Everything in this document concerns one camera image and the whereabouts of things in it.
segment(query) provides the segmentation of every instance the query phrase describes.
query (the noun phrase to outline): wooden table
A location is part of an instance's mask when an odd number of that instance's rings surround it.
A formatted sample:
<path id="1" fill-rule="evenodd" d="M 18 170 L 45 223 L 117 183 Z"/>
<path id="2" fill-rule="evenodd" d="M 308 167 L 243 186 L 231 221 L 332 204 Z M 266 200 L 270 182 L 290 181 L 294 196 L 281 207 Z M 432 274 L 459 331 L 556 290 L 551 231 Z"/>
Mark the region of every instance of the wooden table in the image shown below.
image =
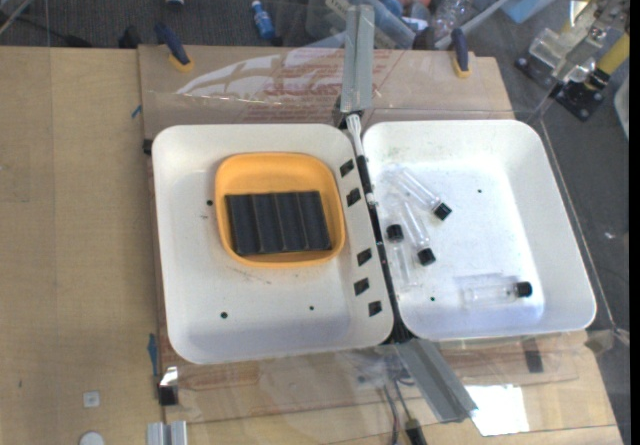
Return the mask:
<path id="1" fill-rule="evenodd" d="M 479 66 L 500 81 L 494 60 Z M 144 444 L 147 424 L 164 418 L 147 352 L 158 307 L 140 84 L 135 51 L 0 48 L 0 444 L 71 444 L 90 430 L 109 445 Z M 465 421 L 427 426 L 427 440 L 621 443 L 593 356 L 576 364 L 571 389 L 534 388 L 548 402 L 537 412 L 553 421 L 560 407 L 586 407 L 591 427 L 485 439 Z M 190 424 L 189 438 L 322 443 L 300 429 L 349 429 L 356 414 L 369 433 L 390 425 L 372 403 Z"/>

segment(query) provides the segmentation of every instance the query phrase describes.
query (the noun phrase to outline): black cap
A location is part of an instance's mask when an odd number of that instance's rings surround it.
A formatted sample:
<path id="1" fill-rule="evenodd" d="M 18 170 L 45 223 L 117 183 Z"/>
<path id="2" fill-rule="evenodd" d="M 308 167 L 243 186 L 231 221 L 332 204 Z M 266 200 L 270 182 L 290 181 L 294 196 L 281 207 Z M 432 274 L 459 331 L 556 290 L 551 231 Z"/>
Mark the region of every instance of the black cap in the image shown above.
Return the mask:
<path id="1" fill-rule="evenodd" d="M 404 239 L 404 233 L 402 233 L 401 225 L 389 225 L 387 227 L 387 237 L 391 242 L 400 242 Z"/>
<path id="2" fill-rule="evenodd" d="M 438 205 L 433 213 L 438 216 L 442 221 L 445 220 L 445 218 L 451 214 L 451 209 L 449 207 L 447 207 L 444 203 L 441 203 L 440 205 Z"/>
<path id="3" fill-rule="evenodd" d="M 422 265 L 433 264 L 436 261 L 436 256 L 431 251 L 431 248 L 425 248 L 421 251 L 418 251 L 418 260 Z"/>
<path id="4" fill-rule="evenodd" d="M 529 297 L 533 292 L 533 287 L 528 281 L 519 281 L 516 283 L 516 294 L 518 297 Z"/>

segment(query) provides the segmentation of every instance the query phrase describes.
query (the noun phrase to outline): white tray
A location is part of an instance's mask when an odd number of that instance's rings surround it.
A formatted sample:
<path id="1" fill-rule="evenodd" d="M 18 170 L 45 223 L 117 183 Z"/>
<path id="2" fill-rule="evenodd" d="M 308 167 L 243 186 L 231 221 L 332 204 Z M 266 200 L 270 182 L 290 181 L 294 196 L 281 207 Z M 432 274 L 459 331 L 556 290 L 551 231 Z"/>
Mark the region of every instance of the white tray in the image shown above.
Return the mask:
<path id="1" fill-rule="evenodd" d="M 382 173 L 414 171 L 453 209 L 445 221 L 425 212 L 436 262 L 414 266 L 420 286 L 397 295 L 407 327 L 433 340 L 507 337 L 587 327 L 596 303 L 544 146 L 513 120 L 385 122 L 364 136 L 383 231 Z M 512 304 L 473 309 L 459 280 L 500 273 L 529 281 Z"/>
<path id="2" fill-rule="evenodd" d="M 393 324 L 363 197 L 344 204 L 347 239 L 322 265 L 252 268 L 223 249 L 212 198 L 217 166 L 246 152 L 313 155 L 344 202 L 362 186 L 350 141 L 328 125 L 192 125 L 161 132 L 152 159 L 169 339 L 193 363 L 221 363 L 373 346 Z M 358 265 L 358 253 L 371 258 Z M 367 279 L 356 295 L 354 284 Z"/>

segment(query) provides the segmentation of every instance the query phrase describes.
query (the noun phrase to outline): blue bottle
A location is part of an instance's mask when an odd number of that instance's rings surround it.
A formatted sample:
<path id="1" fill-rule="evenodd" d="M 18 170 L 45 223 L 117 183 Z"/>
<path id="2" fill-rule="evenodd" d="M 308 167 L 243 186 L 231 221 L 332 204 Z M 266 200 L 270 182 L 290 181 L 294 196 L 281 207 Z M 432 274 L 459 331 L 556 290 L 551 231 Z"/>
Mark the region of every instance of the blue bottle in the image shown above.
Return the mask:
<path id="1" fill-rule="evenodd" d="M 260 1 L 253 1 L 251 7 L 254 12 L 253 21 L 256 23 L 260 37 L 265 40 L 271 40 L 276 35 L 276 30 L 273 27 L 269 13 L 262 9 Z"/>

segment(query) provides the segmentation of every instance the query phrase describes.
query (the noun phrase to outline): gray floor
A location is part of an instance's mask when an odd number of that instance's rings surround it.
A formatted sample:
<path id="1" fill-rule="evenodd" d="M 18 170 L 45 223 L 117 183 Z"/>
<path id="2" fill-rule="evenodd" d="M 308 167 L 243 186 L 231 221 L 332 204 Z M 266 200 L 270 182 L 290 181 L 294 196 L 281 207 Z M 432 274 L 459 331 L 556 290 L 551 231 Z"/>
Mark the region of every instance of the gray floor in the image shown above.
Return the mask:
<path id="1" fill-rule="evenodd" d="M 175 14 L 167 10 L 163 0 L 48 0 L 48 10 L 54 31 L 79 36 L 95 47 L 117 48 L 118 39 L 130 25 L 137 28 L 144 42 L 155 43 L 153 26 L 159 20 L 179 30 L 187 44 L 255 45 L 259 40 L 248 8 L 251 1 L 187 0 L 184 10 Z M 285 1 L 285 45 L 311 41 L 304 30 L 307 0 Z M 576 210 L 576 229 L 585 239 L 583 253 L 599 305 L 591 330 L 615 330 L 611 342 L 594 343 L 594 350 L 625 444 L 629 444 L 630 349 L 625 341 L 630 329 L 629 143 L 613 106 L 614 93 L 628 74 L 629 63 L 613 74 L 604 103 L 586 122 L 547 100 L 546 90 L 514 66 L 542 28 L 559 29 L 567 2 L 559 0 L 519 25 L 495 13 L 467 39 L 476 54 L 498 60 L 514 107 L 548 107 L 536 127 L 550 139 L 550 154 L 557 159 Z M 45 18 L 44 8 L 38 3 L 28 11 L 26 16 L 35 21 Z M 0 44 L 44 45 L 46 35 L 28 23 L 18 22 L 0 36 Z M 53 36 L 51 44 L 60 46 L 64 41 Z"/>

